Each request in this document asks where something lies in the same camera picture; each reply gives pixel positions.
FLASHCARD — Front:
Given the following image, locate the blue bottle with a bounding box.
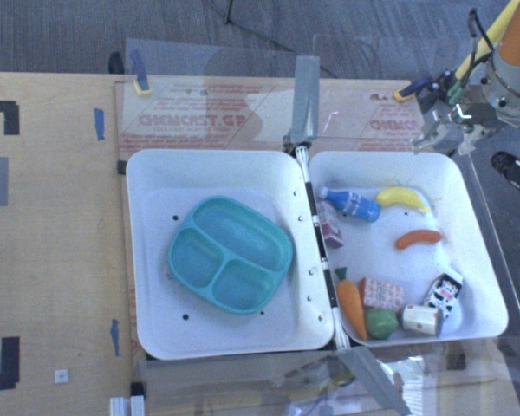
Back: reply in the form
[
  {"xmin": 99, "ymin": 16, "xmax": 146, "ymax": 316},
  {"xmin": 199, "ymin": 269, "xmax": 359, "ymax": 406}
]
[{"xmin": 318, "ymin": 185, "xmax": 383, "ymax": 224}]

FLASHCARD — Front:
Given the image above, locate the orange and white carton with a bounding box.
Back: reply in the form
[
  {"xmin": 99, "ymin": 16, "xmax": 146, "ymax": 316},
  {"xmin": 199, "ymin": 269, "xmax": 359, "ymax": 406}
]
[{"xmin": 357, "ymin": 276, "xmax": 406, "ymax": 313}]

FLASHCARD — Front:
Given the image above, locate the black cylinder on white bracket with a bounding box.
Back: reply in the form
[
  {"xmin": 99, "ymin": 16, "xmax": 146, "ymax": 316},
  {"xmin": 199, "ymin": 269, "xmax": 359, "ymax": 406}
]
[{"xmin": 490, "ymin": 150, "xmax": 520, "ymax": 192}]

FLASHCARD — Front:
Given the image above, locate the dark red carton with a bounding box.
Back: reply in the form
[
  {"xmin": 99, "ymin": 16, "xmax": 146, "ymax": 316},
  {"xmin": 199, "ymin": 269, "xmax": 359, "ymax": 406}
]
[{"xmin": 315, "ymin": 197, "xmax": 345, "ymax": 250}]

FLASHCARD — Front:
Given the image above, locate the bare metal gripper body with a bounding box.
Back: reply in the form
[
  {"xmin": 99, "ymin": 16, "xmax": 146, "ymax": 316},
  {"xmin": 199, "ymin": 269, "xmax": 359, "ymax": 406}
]
[{"xmin": 423, "ymin": 73, "xmax": 520, "ymax": 147}]

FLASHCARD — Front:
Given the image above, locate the orange carrot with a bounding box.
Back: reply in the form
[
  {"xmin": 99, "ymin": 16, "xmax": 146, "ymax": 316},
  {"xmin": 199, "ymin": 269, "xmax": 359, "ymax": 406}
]
[{"xmin": 334, "ymin": 266, "xmax": 370, "ymax": 342}]

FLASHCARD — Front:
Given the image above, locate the cow print milk carton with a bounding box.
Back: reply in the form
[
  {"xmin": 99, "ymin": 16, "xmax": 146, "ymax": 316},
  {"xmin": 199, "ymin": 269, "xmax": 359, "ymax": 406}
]
[{"xmin": 422, "ymin": 272, "xmax": 465, "ymax": 321}]

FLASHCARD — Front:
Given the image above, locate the white can with orange dots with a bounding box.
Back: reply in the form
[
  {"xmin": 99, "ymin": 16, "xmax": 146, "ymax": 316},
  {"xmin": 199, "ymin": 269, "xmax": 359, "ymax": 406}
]
[{"xmin": 400, "ymin": 303, "xmax": 445, "ymax": 338}]

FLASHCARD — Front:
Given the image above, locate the yellow banana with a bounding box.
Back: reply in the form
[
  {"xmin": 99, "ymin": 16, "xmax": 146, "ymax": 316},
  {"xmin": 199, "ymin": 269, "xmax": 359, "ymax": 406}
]
[{"xmin": 374, "ymin": 185, "xmax": 432, "ymax": 215}]

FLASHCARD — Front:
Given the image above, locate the teal divided plate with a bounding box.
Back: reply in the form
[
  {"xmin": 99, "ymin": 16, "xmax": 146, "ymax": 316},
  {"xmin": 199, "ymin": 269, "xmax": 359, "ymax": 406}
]
[{"xmin": 166, "ymin": 194, "xmax": 296, "ymax": 317}]

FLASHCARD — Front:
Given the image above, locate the white plastic tray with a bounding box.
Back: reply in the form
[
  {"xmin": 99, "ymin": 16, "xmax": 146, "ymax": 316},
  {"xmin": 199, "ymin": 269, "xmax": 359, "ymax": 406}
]
[
  {"xmin": 125, "ymin": 147, "xmax": 336, "ymax": 361},
  {"xmin": 307, "ymin": 150, "xmax": 510, "ymax": 348}
]

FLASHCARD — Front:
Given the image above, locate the orange sausage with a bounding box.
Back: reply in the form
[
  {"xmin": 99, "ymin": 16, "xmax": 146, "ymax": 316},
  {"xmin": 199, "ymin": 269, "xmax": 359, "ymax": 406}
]
[{"xmin": 393, "ymin": 229, "xmax": 443, "ymax": 251}]

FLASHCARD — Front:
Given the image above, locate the brown cardboard board red print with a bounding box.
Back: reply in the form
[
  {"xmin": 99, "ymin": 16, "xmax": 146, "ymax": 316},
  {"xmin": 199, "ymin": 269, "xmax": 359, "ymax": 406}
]
[{"xmin": 114, "ymin": 75, "xmax": 474, "ymax": 364}]

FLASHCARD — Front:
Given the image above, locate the green round fruit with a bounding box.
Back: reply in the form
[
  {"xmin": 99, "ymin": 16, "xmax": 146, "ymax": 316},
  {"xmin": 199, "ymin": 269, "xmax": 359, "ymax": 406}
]
[{"xmin": 364, "ymin": 307, "xmax": 400, "ymax": 341}]

